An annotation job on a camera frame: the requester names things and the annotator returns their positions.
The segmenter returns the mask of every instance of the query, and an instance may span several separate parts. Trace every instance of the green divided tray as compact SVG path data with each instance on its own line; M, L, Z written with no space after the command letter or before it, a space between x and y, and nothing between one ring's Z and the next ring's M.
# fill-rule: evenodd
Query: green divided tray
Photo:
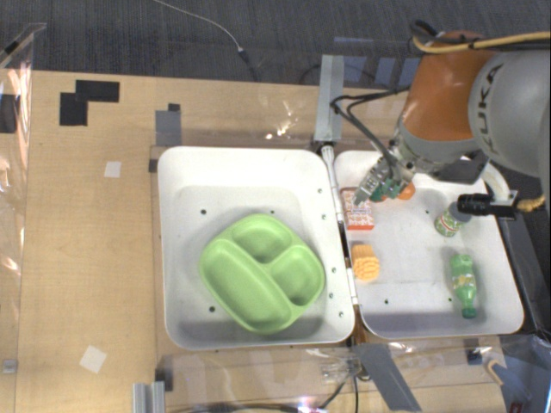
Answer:
M325 285L318 257L290 228L266 214L241 219L211 240L199 271L235 321L261 335L290 326Z

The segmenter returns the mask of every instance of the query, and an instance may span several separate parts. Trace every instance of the white paper piece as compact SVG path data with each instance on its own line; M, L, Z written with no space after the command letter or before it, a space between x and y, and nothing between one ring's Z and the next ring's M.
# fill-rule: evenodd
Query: white paper piece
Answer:
M106 358L107 354L102 352L99 348L88 346L80 360L80 365L93 373L99 373Z
M103 176L121 177L121 166L122 162L119 161L107 162L107 165L105 166L105 173L103 174Z

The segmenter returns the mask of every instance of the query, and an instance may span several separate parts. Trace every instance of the wooden table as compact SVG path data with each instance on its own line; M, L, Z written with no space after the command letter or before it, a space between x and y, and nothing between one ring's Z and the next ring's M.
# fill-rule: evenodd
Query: wooden table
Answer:
M91 102L88 126L60 126L59 94L74 92L77 79L120 82L120 101ZM153 381L158 351L148 163L155 111L181 105L184 142L239 145L245 136L244 144L254 138L304 147L317 95L315 87L280 84L34 73L15 411L128 412L133 383ZM389 137L403 101L389 98L359 108L358 115L368 115L375 134ZM263 140L269 133L271 142ZM344 126L344 142L361 140ZM121 163L121 175L105 177L113 161ZM498 346L495 338L485 341ZM107 354L99 373L79 365L90 345ZM440 368L430 361L437 355L409 372L424 411L503 410L500 390L482 367L460 357ZM448 382L439 384L442 378ZM329 390L313 394L322 398ZM387 411L373 383L361 383L361 390L361 411ZM331 411L353 411L350 388L345 392Z

